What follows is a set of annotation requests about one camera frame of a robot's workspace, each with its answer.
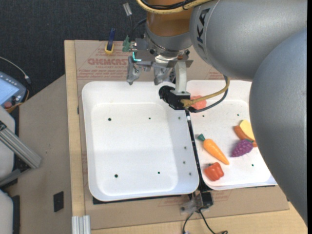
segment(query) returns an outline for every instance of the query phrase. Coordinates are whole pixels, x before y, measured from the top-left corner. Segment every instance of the cardboard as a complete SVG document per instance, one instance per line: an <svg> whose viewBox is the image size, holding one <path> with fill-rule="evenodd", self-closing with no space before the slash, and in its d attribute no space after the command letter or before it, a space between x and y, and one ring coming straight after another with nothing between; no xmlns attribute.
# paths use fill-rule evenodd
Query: cardboard
<svg viewBox="0 0 312 234"><path fill-rule="evenodd" d="M93 197L88 188L81 91L85 84L93 80L125 81L127 61L130 55L130 53L122 52L122 42L120 41L114 42L114 52L107 55L104 51L105 44L106 41L75 40L85 209L86 214L90 215L91 218L91 228L95 230L185 220L187 215L180 212L180 207L189 201L187 195L101 204L94 204L93 202ZM223 79L223 76L206 64L193 48L190 51L189 59L194 61L188 69L188 80ZM135 82L153 80L154 73L150 71L143 72L140 79ZM287 199L278 186L211 191L211 194L214 205L204 212L205 217L289 209Z"/></svg>

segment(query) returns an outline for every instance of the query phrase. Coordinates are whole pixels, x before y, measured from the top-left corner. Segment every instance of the toy bell pepper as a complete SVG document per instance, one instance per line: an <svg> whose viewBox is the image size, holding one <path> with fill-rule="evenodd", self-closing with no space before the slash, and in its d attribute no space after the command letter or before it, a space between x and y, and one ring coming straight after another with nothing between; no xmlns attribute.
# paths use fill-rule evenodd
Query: toy bell pepper
<svg viewBox="0 0 312 234"><path fill-rule="evenodd" d="M211 181L216 181L224 176L224 172L221 168L220 163L215 162L212 165L208 166L204 170L204 174L210 179Z"/></svg>

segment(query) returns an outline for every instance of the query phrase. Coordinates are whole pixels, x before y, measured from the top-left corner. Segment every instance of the control panel screen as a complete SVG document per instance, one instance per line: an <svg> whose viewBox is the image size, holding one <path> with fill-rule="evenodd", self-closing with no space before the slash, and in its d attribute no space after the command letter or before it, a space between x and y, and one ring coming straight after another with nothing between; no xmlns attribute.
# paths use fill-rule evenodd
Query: control panel screen
<svg viewBox="0 0 312 234"><path fill-rule="evenodd" d="M19 88L0 79L0 105L5 103Z"/></svg>

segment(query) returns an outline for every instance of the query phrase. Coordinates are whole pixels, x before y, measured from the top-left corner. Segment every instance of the white tray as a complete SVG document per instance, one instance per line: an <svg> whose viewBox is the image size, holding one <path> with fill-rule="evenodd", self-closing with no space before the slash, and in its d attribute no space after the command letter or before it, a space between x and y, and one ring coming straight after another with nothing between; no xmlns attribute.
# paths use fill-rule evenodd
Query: white tray
<svg viewBox="0 0 312 234"><path fill-rule="evenodd" d="M187 83L187 91L192 96L204 96L217 92L224 86L225 81L222 80L192 80ZM253 148L250 153L241 157L230 157L232 149L239 141L233 127L244 119L250 121L250 88L251 82L232 80L223 102L202 113L191 114L201 170L218 160L203 149L202 142L196 138L199 134L213 139L230 162L229 165L219 162L225 175L217 181L210 181L202 172L204 182L214 190L276 185L258 148ZM223 94L207 100L207 105L218 101L222 96Z"/></svg>
<svg viewBox="0 0 312 234"><path fill-rule="evenodd" d="M93 81L82 89L88 179L101 201L189 194L199 184L184 111L162 83Z"/></svg>

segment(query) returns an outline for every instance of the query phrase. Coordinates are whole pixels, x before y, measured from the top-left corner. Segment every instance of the black carpet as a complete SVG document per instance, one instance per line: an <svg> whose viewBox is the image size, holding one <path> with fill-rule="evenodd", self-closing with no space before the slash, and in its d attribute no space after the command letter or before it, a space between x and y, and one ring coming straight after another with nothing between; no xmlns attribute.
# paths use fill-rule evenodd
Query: black carpet
<svg viewBox="0 0 312 234"><path fill-rule="evenodd" d="M133 24L146 17L135 0L127 0ZM0 0L0 56L22 68L33 94L65 73L64 40L124 40L130 23L121 0ZM134 37L144 33L144 25ZM0 59L0 71L26 85L23 74Z"/></svg>

